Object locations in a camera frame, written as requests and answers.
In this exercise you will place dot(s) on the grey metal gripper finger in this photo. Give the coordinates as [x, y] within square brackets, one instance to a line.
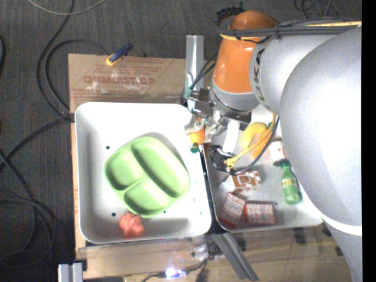
[193, 126]
[214, 130]

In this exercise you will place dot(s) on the white plastic tray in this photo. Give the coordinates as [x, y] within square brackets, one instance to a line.
[264, 192]
[94, 163]

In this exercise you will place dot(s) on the brown and white carton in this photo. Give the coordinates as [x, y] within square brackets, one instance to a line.
[246, 181]

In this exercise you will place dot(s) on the white can with red print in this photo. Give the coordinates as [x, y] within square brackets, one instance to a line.
[277, 152]

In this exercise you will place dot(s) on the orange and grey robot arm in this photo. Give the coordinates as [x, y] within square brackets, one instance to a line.
[317, 104]

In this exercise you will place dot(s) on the black cylinder on white bracket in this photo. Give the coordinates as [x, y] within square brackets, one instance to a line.
[218, 157]

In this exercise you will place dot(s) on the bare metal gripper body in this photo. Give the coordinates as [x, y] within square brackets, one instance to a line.
[203, 104]

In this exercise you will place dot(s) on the green divided plate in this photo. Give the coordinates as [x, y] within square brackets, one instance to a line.
[147, 175]

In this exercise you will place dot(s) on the brown cardboard board red print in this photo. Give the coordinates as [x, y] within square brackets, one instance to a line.
[123, 81]

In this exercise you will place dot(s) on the yellow banana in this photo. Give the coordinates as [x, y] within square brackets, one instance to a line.
[253, 131]

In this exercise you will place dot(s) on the green bottle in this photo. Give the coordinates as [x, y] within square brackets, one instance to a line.
[290, 187]

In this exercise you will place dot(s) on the orange carton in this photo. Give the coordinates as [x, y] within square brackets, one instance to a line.
[260, 214]

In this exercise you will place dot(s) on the white and red carton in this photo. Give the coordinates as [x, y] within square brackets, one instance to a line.
[232, 209]

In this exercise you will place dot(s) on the orange carrot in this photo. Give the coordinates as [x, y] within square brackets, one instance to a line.
[197, 138]

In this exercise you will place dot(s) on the orange pink lumpy toy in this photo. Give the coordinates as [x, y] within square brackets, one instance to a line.
[131, 225]

